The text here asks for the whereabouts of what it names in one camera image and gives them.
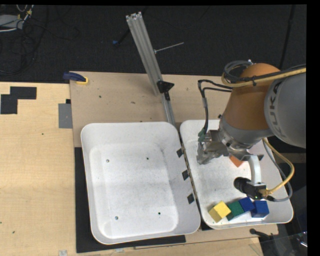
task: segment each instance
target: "blue block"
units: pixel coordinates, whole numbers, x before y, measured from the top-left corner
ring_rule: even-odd
[[[263,218],[269,214],[267,201],[256,200],[253,204],[255,208],[251,211],[252,218]]]
[[[250,197],[245,197],[239,200],[239,203],[244,210],[244,212],[250,212],[255,208],[254,203],[251,201]]]

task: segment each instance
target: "white tray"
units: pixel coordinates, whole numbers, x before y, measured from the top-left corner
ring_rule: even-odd
[[[290,200],[283,202],[267,201],[270,213],[264,218],[252,218],[251,213],[247,212],[230,221],[228,221],[227,217],[224,217],[219,222],[213,220],[208,211],[214,205],[220,201],[224,201],[227,204],[246,197],[246,194],[241,193],[234,187],[234,180],[237,177],[251,179],[251,171],[248,162],[236,167],[227,156],[214,158],[208,164],[198,164],[196,158],[198,132],[200,132],[204,124],[204,120],[188,120],[180,126],[180,134],[203,221],[213,229],[227,229],[257,224],[280,224],[291,221],[293,208]],[[217,130],[218,127],[219,120],[209,120],[208,130]],[[274,188],[282,182],[279,170],[269,158],[262,141],[254,145],[249,152],[252,154],[264,154],[260,161],[260,167],[261,178],[266,183],[267,188]],[[272,196],[281,199],[287,197],[288,194],[285,188],[281,187]]]
[[[102,244],[184,235],[200,226],[176,128],[91,123],[81,132],[90,224]]]

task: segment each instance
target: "yellow block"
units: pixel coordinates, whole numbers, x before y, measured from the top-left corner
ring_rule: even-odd
[[[209,210],[209,214],[215,222],[221,221],[221,219],[226,217],[229,213],[231,213],[231,210],[223,201],[219,202]]]

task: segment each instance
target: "blue object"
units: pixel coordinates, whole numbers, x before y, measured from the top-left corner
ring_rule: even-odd
[[[253,204],[255,208],[251,211],[252,218],[263,218],[269,214],[267,201],[256,200]]]
[[[64,80],[81,81],[81,82],[86,81],[86,78],[84,76],[77,73],[73,73],[73,72],[64,72],[62,78]]]
[[[245,197],[239,200],[239,203],[244,210],[244,212],[250,212],[255,208],[254,203],[251,201],[250,197]]]

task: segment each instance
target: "gray cable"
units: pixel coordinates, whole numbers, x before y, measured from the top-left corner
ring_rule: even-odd
[[[274,160],[273,156],[272,156],[271,153],[270,153],[270,148],[268,148],[267,144],[266,144],[264,141],[263,141],[263,146],[264,146],[264,148],[265,148],[268,156],[270,157],[271,161],[274,163],[274,165],[275,165],[275,166],[277,167],[277,169],[279,170],[282,178],[285,179],[285,178],[286,178],[286,175],[284,174],[284,172],[281,170],[281,168],[279,167],[279,165],[278,165],[278,164],[276,163],[276,161]],[[283,202],[283,201],[286,201],[286,200],[288,200],[288,199],[290,199],[290,198],[292,197],[293,190],[292,190],[292,187],[291,187],[290,182],[288,182],[286,185],[288,186],[288,189],[289,189],[289,195],[288,195],[287,197],[281,198],[281,199],[276,199],[276,198],[274,198],[274,200],[273,200],[274,202]]]

